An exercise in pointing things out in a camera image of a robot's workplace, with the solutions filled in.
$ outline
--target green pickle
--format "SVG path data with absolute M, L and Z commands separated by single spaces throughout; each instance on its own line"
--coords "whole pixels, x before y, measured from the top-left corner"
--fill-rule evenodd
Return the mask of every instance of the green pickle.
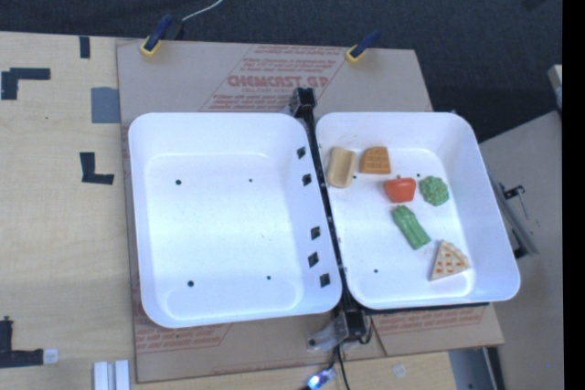
M 417 217 L 404 205 L 398 205 L 392 210 L 392 218 L 414 250 L 431 242 L 431 238 L 422 228 Z
M 419 189 L 426 202 L 439 206 L 449 200 L 449 189 L 440 177 L 429 175 L 419 182 Z

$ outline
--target wooden table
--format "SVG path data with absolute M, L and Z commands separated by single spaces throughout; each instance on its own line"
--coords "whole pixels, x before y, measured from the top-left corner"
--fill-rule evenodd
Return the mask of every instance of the wooden table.
M 57 364 L 0 369 L 0 388 L 91 388 L 93 363 L 115 360 L 130 361 L 132 388 L 302 388 L 306 368 L 135 382 L 121 129 L 92 124 L 90 109 L 92 88 L 118 86 L 115 38 L 90 43 L 83 59 L 75 36 L 0 33 L 0 70 L 51 70 L 0 100 L 0 316 L 15 322 L 15 350 L 58 350 Z M 81 182 L 83 152 L 96 154 L 96 173 L 115 174 L 112 185 Z M 455 389 L 447 353 L 349 362 L 346 372 L 353 390 Z

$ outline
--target empty white tray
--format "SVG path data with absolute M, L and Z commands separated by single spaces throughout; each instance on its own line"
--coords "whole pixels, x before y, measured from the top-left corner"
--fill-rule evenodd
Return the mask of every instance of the empty white tray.
M 347 188 L 328 186 L 328 194 L 346 268 L 349 291 L 365 307 L 377 310 L 507 300 L 520 276 L 495 195 L 473 130 L 447 112 L 332 113 L 317 122 L 317 141 L 326 169 L 331 149 L 357 153 L 371 146 L 388 148 L 391 174 L 360 174 Z M 450 200 L 433 206 L 418 184 L 410 208 L 431 238 L 413 250 L 394 223 L 383 184 L 397 175 L 417 182 L 440 177 Z M 441 240 L 452 242 L 471 268 L 429 281 Z
M 186 327 L 330 311 L 341 281 L 306 132 L 275 113 L 151 113 L 129 132 L 142 302 Z

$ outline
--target red tomato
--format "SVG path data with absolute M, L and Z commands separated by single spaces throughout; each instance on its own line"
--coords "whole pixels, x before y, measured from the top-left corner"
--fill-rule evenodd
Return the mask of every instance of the red tomato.
M 395 204 L 412 200 L 416 187 L 417 183 L 412 177 L 399 177 L 384 183 L 386 195 Z

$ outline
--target toy food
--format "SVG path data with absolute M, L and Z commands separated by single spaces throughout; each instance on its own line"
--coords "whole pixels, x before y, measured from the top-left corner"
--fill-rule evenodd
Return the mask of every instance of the toy food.
M 469 259 L 456 246 L 441 241 L 432 268 L 431 280 L 456 275 L 470 268 Z
M 392 210 L 392 218 L 415 250 L 431 242 L 431 238 L 419 224 L 417 217 L 404 205 L 398 205 Z
M 419 182 L 419 189 L 425 201 L 439 206 L 449 200 L 449 189 L 440 177 L 429 175 Z
M 384 191 L 391 202 L 400 204 L 414 198 L 417 183 L 412 177 L 399 177 L 384 183 Z
M 335 187 L 345 188 L 351 184 L 356 170 L 357 155 L 341 146 L 331 150 L 331 158 L 327 167 L 327 182 Z
M 366 174 L 390 174 L 390 158 L 385 146 L 372 146 L 364 151 L 359 160 L 359 172 Z

